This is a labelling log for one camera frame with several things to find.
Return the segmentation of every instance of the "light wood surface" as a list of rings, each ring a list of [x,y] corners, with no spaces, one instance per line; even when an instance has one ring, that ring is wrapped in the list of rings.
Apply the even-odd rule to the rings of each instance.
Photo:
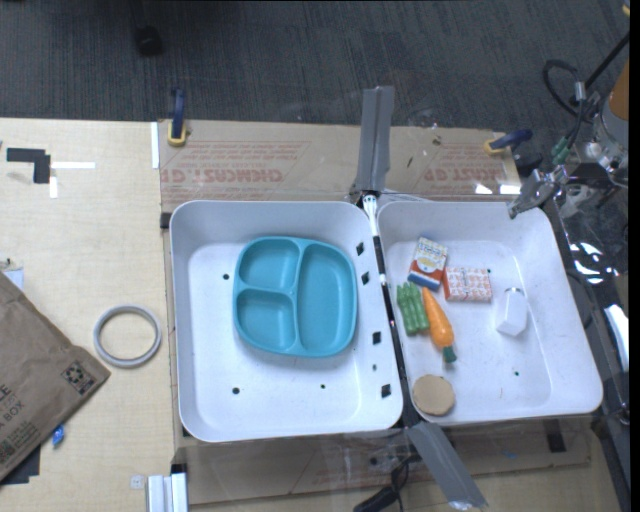
[[[24,265],[24,290],[77,345],[95,354],[92,329],[108,308],[137,303],[160,319],[167,340],[160,181],[151,165],[148,123],[0,119],[0,252]],[[45,149],[52,161],[95,162],[58,171],[59,197],[31,181],[32,165],[6,161],[7,147]],[[137,318],[114,320],[104,342],[130,357],[151,342]],[[143,511],[131,478],[168,474],[174,453],[169,349],[112,376],[66,422],[56,449],[43,445],[40,475],[0,487],[0,511]],[[482,476],[491,510],[615,511],[617,500],[599,443],[574,467]],[[219,503],[194,510],[351,510],[376,489]],[[405,508],[451,510],[433,482],[409,485]]]

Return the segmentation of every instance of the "red and white box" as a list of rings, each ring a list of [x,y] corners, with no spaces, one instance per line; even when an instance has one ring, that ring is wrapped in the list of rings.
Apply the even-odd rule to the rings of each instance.
[[[444,297],[451,302],[491,302],[489,271],[484,268],[445,267]]]

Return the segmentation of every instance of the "brown paper bag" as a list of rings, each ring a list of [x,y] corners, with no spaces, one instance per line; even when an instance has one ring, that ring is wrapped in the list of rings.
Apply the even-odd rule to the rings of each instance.
[[[109,375],[0,272],[0,481]]]

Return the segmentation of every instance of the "blue clamp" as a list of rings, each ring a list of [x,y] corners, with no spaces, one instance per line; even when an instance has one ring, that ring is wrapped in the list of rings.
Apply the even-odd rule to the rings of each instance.
[[[184,122],[184,91],[175,88],[171,94],[175,98],[175,103],[167,140],[172,146],[183,146],[187,141],[187,125]]]
[[[495,140],[488,140],[484,143],[484,150],[488,155],[497,155],[503,153],[507,147],[515,150],[522,142],[526,142],[533,137],[531,130],[516,130],[507,133],[503,137]]]

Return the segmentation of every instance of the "qr code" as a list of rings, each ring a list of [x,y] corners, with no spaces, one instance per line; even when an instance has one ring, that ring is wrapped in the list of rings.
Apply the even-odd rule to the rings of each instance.
[[[5,464],[11,456],[16,453],[9,441],[2,441],[0,443],[0,464]]]
[[[80,395],[84,395],[96,382],[93,376],[87,372],[78,361],[75,361],[63,371],[61,376],[71,384]]]

